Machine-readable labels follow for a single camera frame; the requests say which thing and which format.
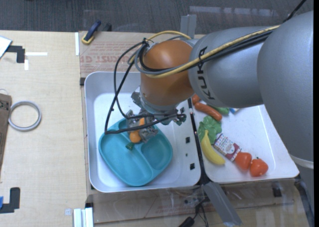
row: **yellow cable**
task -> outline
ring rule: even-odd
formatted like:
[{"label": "yellow cable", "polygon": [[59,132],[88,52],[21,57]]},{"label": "yellow cable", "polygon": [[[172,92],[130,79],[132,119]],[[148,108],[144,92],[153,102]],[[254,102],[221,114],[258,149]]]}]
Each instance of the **yellow cable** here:
[{"label": "yellow cable", "polygon": [[[178,34],[178,35],[181,35],[181,36],[183,36],[183,37],[185,37],[185,38],[187,38],[187,39],[191,39],[191,37],[188,36],[187,34],[184,34],[184,33],[178,32],[178,31],[174,31],[174,30],[166,30],[166,31],[162,31],[162,32],[153,34],[152,36],[150,36],[150,37],[148,38],[148,40],[152,40],[153,38],[155,38],[155,37],[157,37],[157,36],[159,36],[159,35],[161,35],[161,34],[167,34],[167,33]],[[132,63],[132,62],[134,61],[134,58],[135,58],[135,56],[130,59],[130,62],[129,62],[129,63]]]},{"label": "yellow cable", "polygon": [[216,53],[218,53],[218,52],[220,52],[220,51],[222,51],[222,50],[224,50],[224,49],[226,49],[226,48],[228,48],[228,47],[230,47],[230,46],[232,46],[232,45],[234,45],[236,43],[239,43],[239,42],[242,42],[244,40],[247,40],[247,39],[249,39],[249,38],[251,38],[253,36],[256,36],[256,35],[271,31],[271,30],[274,30],[274,29],[276,29],[278,27],[279,27],[279,25],[272,26],[272,27],[265,28],[263,30],[260,30],[260,31],[257,31],[257,32],[253,32],[253,33],[244,35],[242,37],[239,37],[239,38],[237,38],[237,39],[235,39],[235,40],[233,40],[231,42],[227,42],[227,43],[225,43],[225,44],[223,44],[223,45],[221,45],[221,46],[209,51],[208,53],[206,53],[203,56],[201,56],[200,59],[196,58],[196,59],[194,59],[194,60],[192,60],[192,61],[184,64],[183,66],[180,66],[177,69],[174,69],[172,71],[168,71],[168,72],[162,73],[162,74],[146,74],[146,75],[148,77],[151,77],[151,78],[163,78],[163,77],[167,77],[167,76],[172,75],[172,74],[176,74],[176,73],[182,72],[182,71],[188,69],[189,67],[193,66],[194,64],[199,63],[201,60],[204,60],[204,59],[206,59],[206,58],[208,58],[208,57],[210,57],[210,56],[212,56],[212,55],[214,55],[214,54],[216,54]]}]

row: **sausage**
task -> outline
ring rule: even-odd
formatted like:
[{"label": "sausage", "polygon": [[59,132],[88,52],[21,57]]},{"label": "sausage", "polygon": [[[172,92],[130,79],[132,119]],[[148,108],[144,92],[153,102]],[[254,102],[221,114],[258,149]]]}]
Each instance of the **sausage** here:
[{"label": "sausage", "polygon": [[192,97],[191,97],[191,102],[193,103],[193,105],[195,105],[197,102],[200,101],[200,98],[199,96],[197,96],[197,94],[194,94]]},{"label": "sausage", "polygon": [[214,108],[208,106],[208,105],[205,105],[205,104],[202,104],[202,103],[199,103],[197,102],[195,104],[195,109],[197,111],[200,111],[200,112],[203,112],[211,117],[213,117],[216,121],[221,121],[222,119],[222,115],[220,114],[220,112],[218,112],[217,110],[215,110]]}]

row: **wooden table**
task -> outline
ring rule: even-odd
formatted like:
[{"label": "wooden table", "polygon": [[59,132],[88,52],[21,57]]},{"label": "wooden table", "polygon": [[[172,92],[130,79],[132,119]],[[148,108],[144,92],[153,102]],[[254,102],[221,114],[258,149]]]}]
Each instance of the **wooden table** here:
[{"label": "wooden table", "polygon": [[[12,102],[34,101],[42,112],[40,125],[29,132],[8,128],[0,196],[9,203],[9,191],[20,188],[19,209],[0,214],[0,226],[71,227],[72,211],[84,208],[87,199],[85,143],[79,56],[75,34],[66,32],[0,31],[0,35],[20,45],[26,52],[47,52],[29,56],[28,70],[16,63],[14,53],[0,60],[0,89]],[[34,109],[21,106],[12,119],[30,124]],[[307,226],[301,197],[293,185],[294,203],[238,210],[243,226]],[[206,213],[210,223],[223,227],[216,212]],[[178,226],[189,215],[131,220],[97,226]],[[200,217],[194,226],[204,226]]]}]

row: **yellow banana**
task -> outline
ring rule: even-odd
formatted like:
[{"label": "yellow banana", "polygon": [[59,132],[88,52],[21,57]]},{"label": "yellow banana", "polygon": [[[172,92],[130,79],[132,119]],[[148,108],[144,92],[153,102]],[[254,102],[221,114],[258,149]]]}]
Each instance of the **yellow banana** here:
[{"label": "yellow banana", "polygon": [[225,164],[224,158],[219,155],[211,146],[209,138],[208,138],[208,130],[205,130],[205,135],[200,142],[201,149],[205,155],[205,157],[212,163],[217,165]]}]

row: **blue plate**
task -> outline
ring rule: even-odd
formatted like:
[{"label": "blue plate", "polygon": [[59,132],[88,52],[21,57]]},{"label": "blue plate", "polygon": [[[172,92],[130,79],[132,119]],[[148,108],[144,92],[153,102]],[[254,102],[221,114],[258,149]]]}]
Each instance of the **blue plate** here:
[{"label": "blue plate", "polygon": [[[108,130],[126,128],[122,119]],[[129,186],[143,186],[158,176],[172,159],[172,147],[166,136],[159,131],[147,143],[135,144],[130,151],[125,146],[130,142],[127,132],[102,134],[99,152],[110,169]]]}]

